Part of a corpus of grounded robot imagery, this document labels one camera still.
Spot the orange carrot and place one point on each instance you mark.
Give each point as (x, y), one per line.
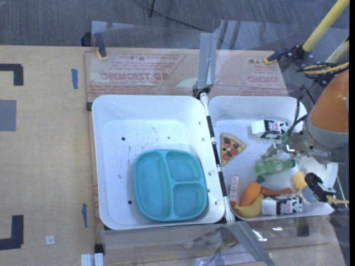
(251, 193)

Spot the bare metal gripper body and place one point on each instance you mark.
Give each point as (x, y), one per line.
(301, 144)

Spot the brown cardboard board red print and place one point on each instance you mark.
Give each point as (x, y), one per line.
(144, 73)

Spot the toy pizza slice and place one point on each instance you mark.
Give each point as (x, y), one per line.
(230, 148)

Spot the white plastic tray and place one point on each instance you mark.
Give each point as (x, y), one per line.
(249, 112)
(116, 162)

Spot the black cylinder on white bracket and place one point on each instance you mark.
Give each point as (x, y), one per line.
(316, 186)

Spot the orange sausage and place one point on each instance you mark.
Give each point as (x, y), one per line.
(276, 191)

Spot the yellow rounded block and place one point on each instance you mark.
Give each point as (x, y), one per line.
(299, 180)

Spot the white carton with cow print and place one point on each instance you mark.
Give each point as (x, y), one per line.
(285, 204)
(270, 126)

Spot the green plastic bottle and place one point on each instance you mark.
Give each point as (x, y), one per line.
(270, 166)

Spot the thin black and white rod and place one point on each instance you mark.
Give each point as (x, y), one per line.
(213, 143)

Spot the blue divided plate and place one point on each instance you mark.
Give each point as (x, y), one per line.
(155, 181)

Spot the yellow banana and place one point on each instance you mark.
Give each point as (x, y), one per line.
(251, 210)

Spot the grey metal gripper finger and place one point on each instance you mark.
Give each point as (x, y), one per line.
(270, 150)
(289, 149)

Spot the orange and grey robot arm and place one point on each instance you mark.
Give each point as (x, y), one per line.
(330, 109)

